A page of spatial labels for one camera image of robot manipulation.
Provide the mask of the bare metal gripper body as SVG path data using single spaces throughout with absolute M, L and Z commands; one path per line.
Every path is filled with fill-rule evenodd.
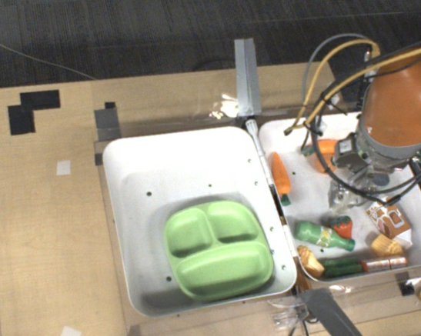
M 335 146 L 333 165 L 350 172 L 348 185 L 377 195 L 389 186 L 390 175 L 406 167 L 406 158 L 379 153 L 361 132 L 352 132 Z

